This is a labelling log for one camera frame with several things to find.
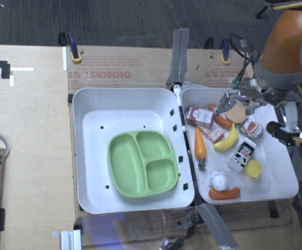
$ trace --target wooden board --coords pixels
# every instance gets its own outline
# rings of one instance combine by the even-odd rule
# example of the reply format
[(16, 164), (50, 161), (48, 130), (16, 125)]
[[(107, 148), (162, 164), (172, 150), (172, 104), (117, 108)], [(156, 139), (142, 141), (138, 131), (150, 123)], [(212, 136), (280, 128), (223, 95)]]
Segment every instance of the wooden board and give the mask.
[(75, 219), (67, 76), (61, 47), (0, 46), (0, 60), (15, 71), (1, 79), (0, 133), (10, 143), (0, 249), (59, 249), (53, 231)]

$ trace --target gray carpet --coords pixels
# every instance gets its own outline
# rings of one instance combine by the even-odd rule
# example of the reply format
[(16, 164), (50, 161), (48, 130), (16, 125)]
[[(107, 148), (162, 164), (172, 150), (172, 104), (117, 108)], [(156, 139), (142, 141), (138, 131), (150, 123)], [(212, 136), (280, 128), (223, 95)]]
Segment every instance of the gray carpet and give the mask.
[(190, 28), (189, 48), (215, 47), (237, 33), (262, 51), (280, 15), (255, 14), (264, 0), (0, 0), (0, 44), (57, 46), (60, 31), (79, 45), (171, 48), (173, 30)]

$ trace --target toy food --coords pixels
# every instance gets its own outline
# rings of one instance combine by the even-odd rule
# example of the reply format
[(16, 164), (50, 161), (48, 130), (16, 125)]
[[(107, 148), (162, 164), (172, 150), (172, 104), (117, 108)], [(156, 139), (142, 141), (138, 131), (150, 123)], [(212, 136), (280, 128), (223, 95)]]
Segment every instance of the toy food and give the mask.
[(228, 188), (226, 173), (224, 171), (212, 172), (209, 185), (217, 191), (225, 191)]
[(225, 139), (214, 143), (213, 147), (215, 150), (225, 151), (225, 150), (231, 148), (236, 143), (236, 141), (238, 140), (238, 136), (239, 136), (239, 134), (238, 134), (237, 130), (235, 129), (235, 125), (234, 125), (234, 123), (232, 123), (232, 128), (229, 131), (228, 136)]
[(209, 197), (211, 199), (232, 199), (240, 194), (240, 188), (234, 187), (227, 191), (217, 191), (216, 189), (209, 190)]
[(259, 163), (255, 159), (251, 159), (247, 162), (245, 165), (245, 172), (248, 176), (252, 178), (257, 178), (261, 175), (262, 172), (262, 166), (261, 163)]
[(252, 156), (255, 147), (256, 143), (245, 137), (244, 141), (236, 149), (227, 165), (235, 172), (240, 173), (245, 168), (248, 160)]
[[(214, 112), (213, 109), (214, 109), (214, 104), (210, 104), (209, 111)], [(230, 122), (227, 119), (224, 119), (221, 115), (216, 116), (215, 114), (213, 114), (212, 118), (215, 122), (217, 122), (223, 128), (230, 129), (232, 127), (232, 122)]]
[(225, 131), (218, 125), (215, 121), (212, 122), (211, 128), (206, 128), (197, 125), (200, 132), (206, 136), (210, 140), (211, 143), (218, 142), (223, 136)]
[(236, 103), (226, 112), (226, 117), (233, 123), (242, 123), (247, 118), (246, 109), (243, 105)]

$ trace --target green plate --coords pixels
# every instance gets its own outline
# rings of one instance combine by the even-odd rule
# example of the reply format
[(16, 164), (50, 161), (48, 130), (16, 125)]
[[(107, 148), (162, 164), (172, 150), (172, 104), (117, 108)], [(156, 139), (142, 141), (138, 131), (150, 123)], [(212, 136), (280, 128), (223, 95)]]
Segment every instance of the green plate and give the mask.
[(157, 131), (130, 131), (114, 136), (108, 145), (108, 160), (117, 190), (127, 197), (160, 194), (177, 182), (172, 147)]

